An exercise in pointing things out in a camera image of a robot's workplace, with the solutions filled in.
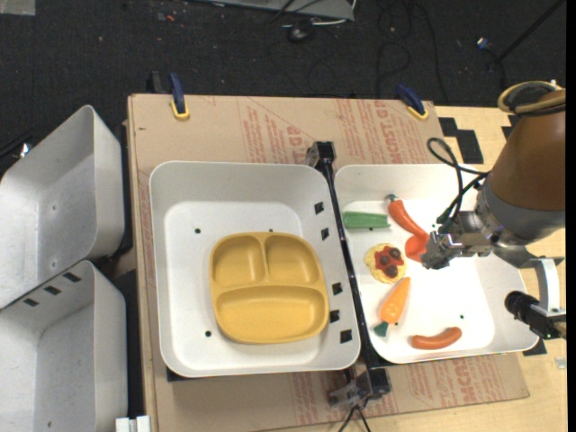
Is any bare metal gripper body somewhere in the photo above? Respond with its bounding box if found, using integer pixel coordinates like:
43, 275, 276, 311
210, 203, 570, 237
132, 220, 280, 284
436, 211, 497, 258

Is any orange toy piece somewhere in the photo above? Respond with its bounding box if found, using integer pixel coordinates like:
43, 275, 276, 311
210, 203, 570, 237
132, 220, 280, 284
404, 234, 429, 264

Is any white plastic tray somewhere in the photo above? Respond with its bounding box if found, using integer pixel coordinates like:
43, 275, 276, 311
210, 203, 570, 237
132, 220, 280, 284
334, 163, 541, 365
0, 103, 127, 311
148, 159, 363, 379
0, 259, 130, 432

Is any orange chili pepper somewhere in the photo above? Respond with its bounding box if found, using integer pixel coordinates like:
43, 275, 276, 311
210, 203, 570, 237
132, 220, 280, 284
385, 193, 431, 239

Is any yellow spaghetti with meatballs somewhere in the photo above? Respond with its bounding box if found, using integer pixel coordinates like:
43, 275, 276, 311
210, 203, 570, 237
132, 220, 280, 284
364, 242, 409, 284

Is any orange carrot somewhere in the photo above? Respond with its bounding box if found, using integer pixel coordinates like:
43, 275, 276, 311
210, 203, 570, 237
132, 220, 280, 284
373, 276, 412, 338

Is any orange sausage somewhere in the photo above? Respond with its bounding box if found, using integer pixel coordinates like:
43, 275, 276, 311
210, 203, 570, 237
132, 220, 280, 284
409, 326, 464, 351

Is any green toy celery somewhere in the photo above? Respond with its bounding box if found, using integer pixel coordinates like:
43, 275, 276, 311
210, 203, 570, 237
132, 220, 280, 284
342, 211, 392, 232

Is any thin black rod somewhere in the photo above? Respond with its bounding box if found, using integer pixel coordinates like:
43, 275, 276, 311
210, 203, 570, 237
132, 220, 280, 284
319, 158, 378, 372

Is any yellow divided plate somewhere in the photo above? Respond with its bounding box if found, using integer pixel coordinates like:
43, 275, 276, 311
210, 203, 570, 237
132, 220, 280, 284
208, 231, 331, 346

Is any brown cardboard board red print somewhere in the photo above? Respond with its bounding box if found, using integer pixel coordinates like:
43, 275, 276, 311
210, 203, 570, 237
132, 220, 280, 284
127, 93, 531, 432

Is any black cylinder on white bracket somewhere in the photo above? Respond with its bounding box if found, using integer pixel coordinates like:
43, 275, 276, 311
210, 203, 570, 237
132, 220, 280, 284
503, 256, 567, 341

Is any black block with thin wires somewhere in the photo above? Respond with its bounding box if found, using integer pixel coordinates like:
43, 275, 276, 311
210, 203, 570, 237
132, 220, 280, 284
304, 140, 338, 168
327, 366, 392, 411

